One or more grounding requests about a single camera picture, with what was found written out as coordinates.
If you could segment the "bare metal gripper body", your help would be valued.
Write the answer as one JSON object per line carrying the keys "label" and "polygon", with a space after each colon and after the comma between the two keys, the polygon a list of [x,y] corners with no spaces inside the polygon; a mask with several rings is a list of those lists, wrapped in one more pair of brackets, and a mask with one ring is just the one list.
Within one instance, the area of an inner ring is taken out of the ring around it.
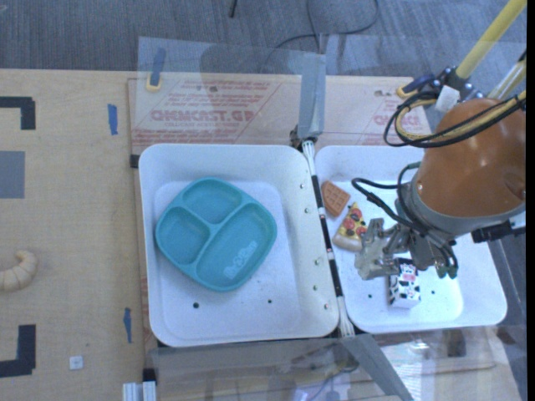
{"label": "bare metal gripper body", "polygon": [[419,271],[434,267],[437,272],[447,272],[450,266],[450,257],[440,247],[433,244],[416,231],[395,224],[383,230],[382,253],[387,259],[398,262],[402,257],[410,259]]}

